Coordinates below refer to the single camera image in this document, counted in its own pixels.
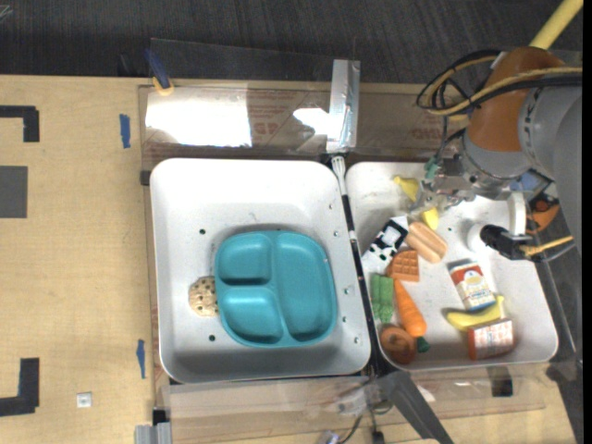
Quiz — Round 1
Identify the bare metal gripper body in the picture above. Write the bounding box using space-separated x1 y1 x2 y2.
422 154 511 204

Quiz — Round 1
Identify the yellow banana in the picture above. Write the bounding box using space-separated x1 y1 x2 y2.
392 175 441 231
445 294 507 333

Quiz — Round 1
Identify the sausage in bread bun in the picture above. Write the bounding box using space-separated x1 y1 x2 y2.
405 220 450 265

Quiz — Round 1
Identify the black and white carton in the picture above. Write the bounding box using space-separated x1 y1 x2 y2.
360 216 411 275

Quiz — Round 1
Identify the brown waffle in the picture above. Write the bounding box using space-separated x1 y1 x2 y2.
385 248 421 283

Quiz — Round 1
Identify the red and white carton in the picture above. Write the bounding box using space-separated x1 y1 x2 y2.
448 260 498 314

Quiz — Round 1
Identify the green asparagus bunch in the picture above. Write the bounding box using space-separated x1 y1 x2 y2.
370 273 396 326

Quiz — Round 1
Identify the orange carrot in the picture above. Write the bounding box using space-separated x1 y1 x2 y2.
393 278 432 355

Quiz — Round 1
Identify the brown doughnut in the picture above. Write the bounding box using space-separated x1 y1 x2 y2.
379 323 418 366

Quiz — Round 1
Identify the white plastic tray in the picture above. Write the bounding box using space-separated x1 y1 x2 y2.
148 156 373 385
344 160 560 373

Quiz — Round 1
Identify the orange and white packet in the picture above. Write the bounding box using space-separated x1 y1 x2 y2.
465 317 516 362

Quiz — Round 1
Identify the blue divided plate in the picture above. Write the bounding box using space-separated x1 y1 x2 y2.
213 229 339 349

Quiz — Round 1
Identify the beige chocolate chip biscuit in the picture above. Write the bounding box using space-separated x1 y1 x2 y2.
187 275 221 319

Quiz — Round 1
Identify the black cylinder on white bracket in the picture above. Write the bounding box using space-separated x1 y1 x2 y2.
479 191 534 262

